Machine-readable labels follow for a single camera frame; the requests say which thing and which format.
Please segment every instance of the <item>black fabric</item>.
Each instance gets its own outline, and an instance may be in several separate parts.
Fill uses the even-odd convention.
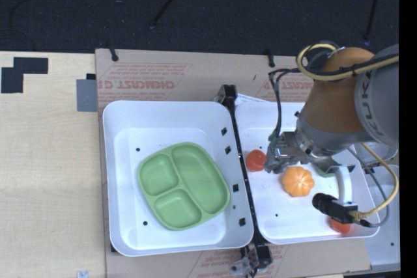
[[[399,0],[0,0],[0,50],[96,48],[296,55],[331,40],[377,52],[399,42]]]

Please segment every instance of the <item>green divided plate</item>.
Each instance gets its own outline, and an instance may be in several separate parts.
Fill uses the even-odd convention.
[[[155,216],[172,230],[204,223],[230,200],[222,172],[194,143],[175,144],[149,156],[141,162],[137,179]]]

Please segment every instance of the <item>cardboard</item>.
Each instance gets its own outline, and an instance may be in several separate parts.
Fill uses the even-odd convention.
[[[275,101],[268,79],[273,69],[262,55],[184,53],[116,49],[96,50],[98,117],[106,243],[106,269],[114,277],[232,277],[229,266],[239,249],[191,251],[146,257],[124,257],[111,251],[108,226],[106,159],[102,112],[115,100],[213,101],[222,85],[236,85],[240,94]],[[295,68],[292,56],[275,56],[275,68]],[[313,81],[304,74],[287,74],[280,81],[282,102],[305,102]],[[257,273],[262,278],[292,278],[369,270],[363,240],[331,240],[269,245],[273,263]]]

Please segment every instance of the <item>white tray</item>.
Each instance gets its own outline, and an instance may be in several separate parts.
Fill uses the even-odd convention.
[[[296,111],[304,104],[282,103],[281,131],[293,131],[296,126]],[[236,109],[236,120],[244,157],[254,149],[266,153],[268,137],[276,126],[278,108],[274,102],[244,102]],[[334,156],[340,164],[356,164],[351,172],[352,199],[358,204],[359,211],[367,212],[375,207],[369,192],[364,173],[359,162],[349,151]],[[315,186],[306,197],[291,197],[283,190],[281,174],[265,171],[249,172],[248,180],[254,201],[259,232],[269,242],[287,244],[331,240],[337,238],[361,238],[375,235],[379,228],[367,228],[351,225],[349,234],[340,234],[330,227],[329,217],[315,209],[311,203],[316,193],[325,193],[339,197],[336,177],[324,178],[318,174],[312,164],[302,165],[311,171]],[[372,223],[378,223],[377,214],[369,217]]]
[[[110,239],[120,254],[136,257],[238,248],[251,241],[252,215],[233,124],[224,106],[216,102],[116,101],[105,108],[103,125]],[[153,214],[139,188],[137,169],[147,156],[183,142],[198,144],[210,154],[231,198],[216,217],[177,231],[165,228]]]

